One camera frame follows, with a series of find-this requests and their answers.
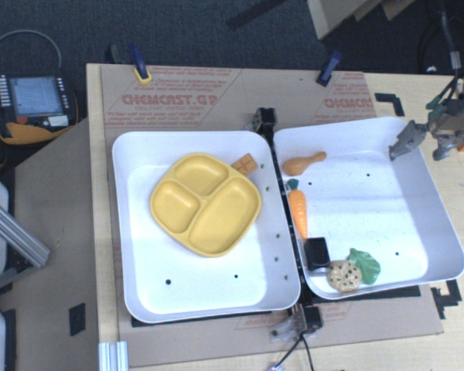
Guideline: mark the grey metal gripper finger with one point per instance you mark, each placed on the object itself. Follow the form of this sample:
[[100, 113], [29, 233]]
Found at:
[[446, 147], [408, 139]]

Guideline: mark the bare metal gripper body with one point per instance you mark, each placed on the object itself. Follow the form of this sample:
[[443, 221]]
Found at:
[[454, 120]]

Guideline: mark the white plastic tray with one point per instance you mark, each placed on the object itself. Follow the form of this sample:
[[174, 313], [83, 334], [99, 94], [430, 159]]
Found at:
[[379, 215], [201, 288]]

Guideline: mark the tan chicken drumstick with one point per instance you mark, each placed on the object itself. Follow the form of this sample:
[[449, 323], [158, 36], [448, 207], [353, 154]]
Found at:
[[295, 165]]

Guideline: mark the orange carrot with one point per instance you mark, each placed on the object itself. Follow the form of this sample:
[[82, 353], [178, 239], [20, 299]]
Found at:
[[298, 207]]

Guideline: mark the green lettuce leaf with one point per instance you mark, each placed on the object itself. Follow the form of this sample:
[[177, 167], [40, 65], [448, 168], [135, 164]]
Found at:
[[368, 269]]

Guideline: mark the black box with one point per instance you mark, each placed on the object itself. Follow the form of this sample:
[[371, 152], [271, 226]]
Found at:
[[317, 251]]

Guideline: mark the tan chocolate chip cookie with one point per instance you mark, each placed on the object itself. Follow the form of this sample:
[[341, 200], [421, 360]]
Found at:
[[344, 276]]

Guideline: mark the brown wafer biscuit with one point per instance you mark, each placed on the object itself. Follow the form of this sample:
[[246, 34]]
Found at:
[[244, 164]]

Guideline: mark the brown cardboard board red print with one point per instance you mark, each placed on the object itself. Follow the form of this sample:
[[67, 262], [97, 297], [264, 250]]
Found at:
[[216, 91]]

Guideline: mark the yellow divided plate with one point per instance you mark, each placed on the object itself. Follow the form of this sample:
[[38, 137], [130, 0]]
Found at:
[[220, 215]]

